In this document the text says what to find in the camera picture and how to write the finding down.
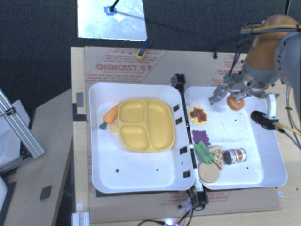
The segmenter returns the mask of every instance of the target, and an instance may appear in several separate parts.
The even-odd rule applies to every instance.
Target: toy can
[[[223,153],[226,164],[231,165],[246,161],[246,151],[243,148],[227,150]]]

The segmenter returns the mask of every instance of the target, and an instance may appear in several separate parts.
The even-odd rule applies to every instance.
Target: robotic arm
[[[265,90],[278,79],[294,90],[296,108],[300,119],[300,25],[286,15],[274,15],[262,25],[256,24],[242,33],[256,33],[242,70],[230,75],[227,86],[219,85],[209,98],[213,104],[227,92],[228,106],[239,110],[244,98],[267,98]]]

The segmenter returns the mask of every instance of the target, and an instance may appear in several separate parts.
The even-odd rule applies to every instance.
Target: pizza
[[[189,120],[197,125],[204,126],[208,121],[208,115],[200,106],[194,106],[188,110]]]
[[[208,150],[212,153],[214,157],[214,163],[218,166],[220,170],[222,170],[222,147],[219,145],[214,145],[209,147]]]

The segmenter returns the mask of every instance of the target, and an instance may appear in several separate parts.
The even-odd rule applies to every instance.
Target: orange round object
[[[240,99],[240,103],[237,103],[236,100],[235,100],[235,97],[233,97],[232,95],[229,95],[227,97],[227,105],[233,111],[239,111],[241,108],[244,107],[245,101],[244,101],[244,99]]]

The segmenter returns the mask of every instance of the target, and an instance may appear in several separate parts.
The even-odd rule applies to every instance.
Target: yellow plate
[[[166,103],[156,99],[130,99],[118,109],[122,144],[136,152],[162,152],[175,141],[174,121]]]

